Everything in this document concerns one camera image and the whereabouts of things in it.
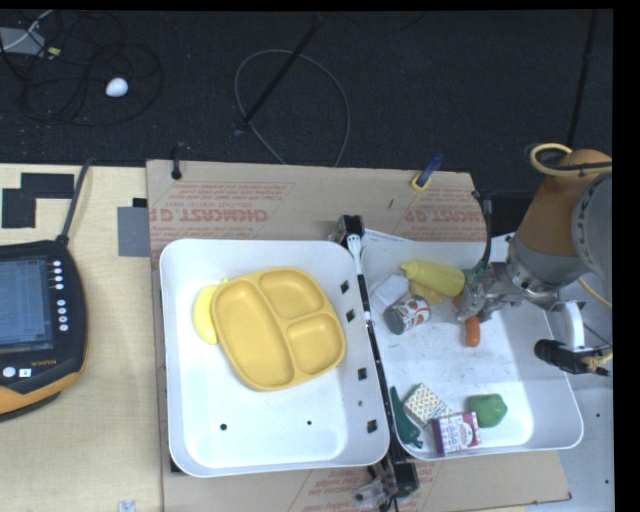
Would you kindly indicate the pink and purple carton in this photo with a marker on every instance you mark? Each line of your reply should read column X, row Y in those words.
column 456, row 433

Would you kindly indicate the yellow banana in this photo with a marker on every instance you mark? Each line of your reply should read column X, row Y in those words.
column 201, row 315

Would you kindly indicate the black cylinder on white bracket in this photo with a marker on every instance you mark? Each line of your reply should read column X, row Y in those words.
column 560, row 354

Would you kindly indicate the thin black and white rod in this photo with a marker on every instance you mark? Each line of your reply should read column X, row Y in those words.
column 371, row 330

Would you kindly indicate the green bell pepper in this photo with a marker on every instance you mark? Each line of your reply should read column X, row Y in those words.
column 487, row 410

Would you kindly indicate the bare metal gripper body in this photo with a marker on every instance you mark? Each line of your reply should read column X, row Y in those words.
column 505, row 290

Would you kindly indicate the white packet with yellow pattern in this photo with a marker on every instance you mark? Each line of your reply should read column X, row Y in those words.
column 422, row 404

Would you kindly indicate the yellow divided plate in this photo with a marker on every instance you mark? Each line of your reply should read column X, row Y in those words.
column 275, row 330

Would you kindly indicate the small can with tomato print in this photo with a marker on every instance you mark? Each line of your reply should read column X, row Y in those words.
column 412, row 312

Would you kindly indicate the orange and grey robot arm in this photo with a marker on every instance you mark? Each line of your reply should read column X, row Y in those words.
column 550, row 220

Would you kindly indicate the brown cardboard board red print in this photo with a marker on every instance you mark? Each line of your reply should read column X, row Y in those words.
column 280, row 210

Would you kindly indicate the yellow mustard bottle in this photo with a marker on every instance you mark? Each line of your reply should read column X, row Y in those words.
column 437, row 276

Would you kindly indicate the green chili pepper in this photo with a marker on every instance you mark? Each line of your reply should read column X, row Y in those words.
column 402, row 422

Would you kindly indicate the white egg-shaped object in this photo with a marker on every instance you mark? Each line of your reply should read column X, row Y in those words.
column 116, row 87

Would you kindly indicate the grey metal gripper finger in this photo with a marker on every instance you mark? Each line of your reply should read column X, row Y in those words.
column 485, row 316
column 465, row 310

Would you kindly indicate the white plastic tray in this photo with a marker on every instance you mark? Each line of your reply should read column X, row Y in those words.
column 450, row 365
column 260, row 430

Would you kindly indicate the orange carrot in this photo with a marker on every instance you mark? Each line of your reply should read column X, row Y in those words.
column 472, row 334

